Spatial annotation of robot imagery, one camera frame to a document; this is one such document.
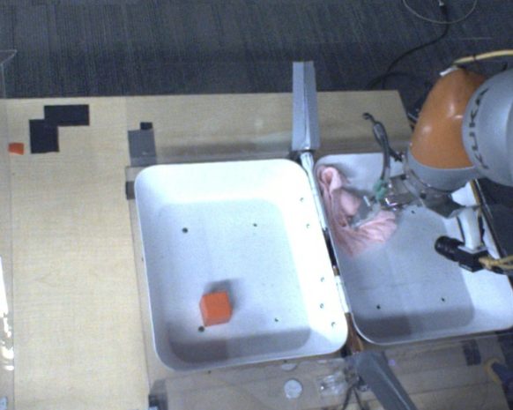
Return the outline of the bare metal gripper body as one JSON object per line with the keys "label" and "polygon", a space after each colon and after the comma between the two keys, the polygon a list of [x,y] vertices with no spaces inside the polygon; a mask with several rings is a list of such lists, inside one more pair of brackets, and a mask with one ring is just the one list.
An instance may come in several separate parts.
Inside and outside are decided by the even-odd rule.
{"label": "bare metal gripper body", "polygon": [[372,196],[368,198],[368,214],[381,211],[400,211],[410,205],[421,205],[424,183],[410,174],[380,178],[375,182]]}

